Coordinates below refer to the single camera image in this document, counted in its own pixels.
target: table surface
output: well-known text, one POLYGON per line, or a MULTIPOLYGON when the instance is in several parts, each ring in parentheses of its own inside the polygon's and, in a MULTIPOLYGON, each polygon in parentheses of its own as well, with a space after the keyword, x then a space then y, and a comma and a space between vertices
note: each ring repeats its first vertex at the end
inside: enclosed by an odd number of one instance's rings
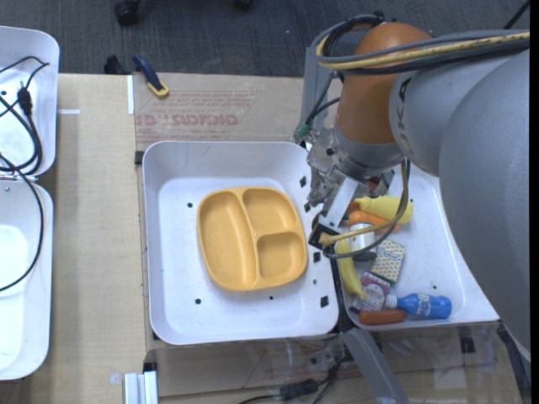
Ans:
MULTIPOLYGON (((301 81, 289 82, 301 93, 301 81)), ((43 365, 20 383, 20 402, 118 404, 118 379, 124 373, 140 373, 147 353, 135 118, 129 112, 125 76, 61 74, 58 92, 56 161, 39 181, 55 203, 51 341, 43 365), (62 113, 65 109, 75 112, 62 113)), ((293 100, 288 109, 301 106, 300 94, 293 100)), ((491 367, 469 364, 459 377, 460 386, 452 386, 459 391, 450 396, 464 402, 520 402, 504 346, 497 352, 491 367)), ((432 370, 399 376, 418 391, 436 390, 432 378, 432 370)), ((343 381, 336 386, 328 402, 350 402, 344 398, 346 385, 343 381)), ((354 385, 365 387, 358 381, 354 385)), ((354 390, 350 389, 354 402, 376 402, 372 396, 360 399, 354 390)), ((176 401, 234 403, 245 397, 226 392, 176 401)))

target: gray carpet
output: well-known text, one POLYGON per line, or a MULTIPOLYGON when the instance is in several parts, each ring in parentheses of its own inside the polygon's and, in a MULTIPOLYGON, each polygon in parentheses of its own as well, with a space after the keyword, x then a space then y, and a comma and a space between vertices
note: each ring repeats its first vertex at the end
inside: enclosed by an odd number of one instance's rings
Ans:
MULTIPOLYGON (((122 0, 0 0, 0 25, 43 30, 61 47, 61 72, 103 73, 110 54, 133 70, 133 54, 158 72, 300 77, 305 47, 350 16, 381 10, 433 35, 500 29, 526 0, 141 0, 140 21, 121 26, 122 0)), ((529 29, 526 10, 514 28, 529 29)))

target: orange tray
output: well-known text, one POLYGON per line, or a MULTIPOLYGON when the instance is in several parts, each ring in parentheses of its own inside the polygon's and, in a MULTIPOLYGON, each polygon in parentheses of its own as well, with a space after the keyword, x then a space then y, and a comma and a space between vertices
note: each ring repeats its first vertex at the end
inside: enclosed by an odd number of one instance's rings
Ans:
POLYGON ((290 283, 307 266, 307 241, 291 200, 277 189, 208 194, 197 212, 200 250, 215 283, 259 290, 290 283))

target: robotic arm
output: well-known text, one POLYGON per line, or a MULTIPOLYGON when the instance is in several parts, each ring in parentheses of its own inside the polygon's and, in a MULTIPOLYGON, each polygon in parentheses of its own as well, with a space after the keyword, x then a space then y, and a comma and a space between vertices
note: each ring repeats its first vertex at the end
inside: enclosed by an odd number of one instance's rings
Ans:
POLYGON ((529 31, 432 38, 380 14, 354 17, 312 42, 307 55, 328 75, 320 98, 336 75, 343 88, 334 124, 317 121, 318 100, 296 141, 310 146, 308 201, 323 204, 309 241, 317 247, 341 232, 352 199, 387 192, 403 160, 438 177, 463 258, 531 362, 529 47, 529 31), (354 55, 332 56, 359 28, 354 55))

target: blue bottle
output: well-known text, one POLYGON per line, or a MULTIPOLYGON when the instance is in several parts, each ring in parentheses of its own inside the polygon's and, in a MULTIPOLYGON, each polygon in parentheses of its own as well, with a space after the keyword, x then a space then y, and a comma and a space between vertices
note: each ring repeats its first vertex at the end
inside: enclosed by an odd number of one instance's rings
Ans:
POLYGON ((447 296, 431 296, 425 293, 412 293, 397 298, 386 296, 387 308, 402 308, 410 316, 421 318, 446 319, 451 314, 451 300, 447 296))

